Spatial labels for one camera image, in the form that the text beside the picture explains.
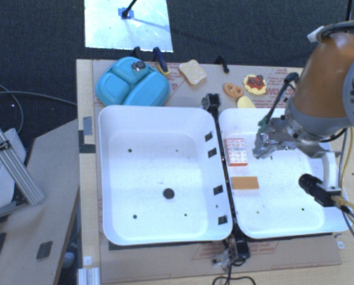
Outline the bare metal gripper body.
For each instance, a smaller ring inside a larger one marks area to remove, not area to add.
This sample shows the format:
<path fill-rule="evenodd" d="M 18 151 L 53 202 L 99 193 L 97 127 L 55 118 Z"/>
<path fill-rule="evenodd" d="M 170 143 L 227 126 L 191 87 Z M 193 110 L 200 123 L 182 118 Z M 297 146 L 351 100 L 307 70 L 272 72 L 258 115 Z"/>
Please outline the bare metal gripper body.
<path fill-rule="evenodd" d="M 320 145 L 321 139 L 310 134 L 293 118 L 271 118 L 265 132 L 265 156 L 279 150 L 299 150 L 308 157 L 322 157 L 329 151 Z"/>

